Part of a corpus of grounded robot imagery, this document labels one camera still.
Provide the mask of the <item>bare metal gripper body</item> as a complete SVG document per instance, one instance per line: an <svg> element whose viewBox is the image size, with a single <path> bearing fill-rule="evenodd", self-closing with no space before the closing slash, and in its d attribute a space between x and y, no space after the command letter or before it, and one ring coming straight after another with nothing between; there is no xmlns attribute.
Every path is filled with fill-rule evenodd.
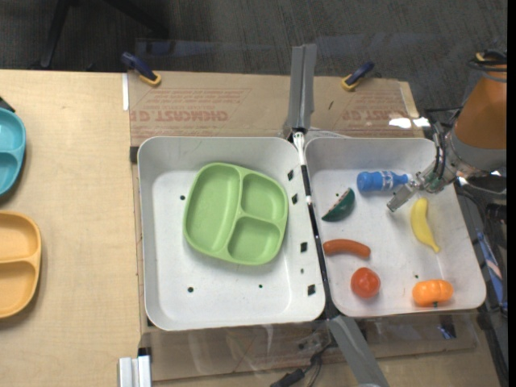
<svg viewBox="0 0 516 387"><path fill-rule="evenodd" d="M416 190L436 194L450 185L456 177L457 170L454 166L435 160L423 171L417 172L412 183Z"/></svg>

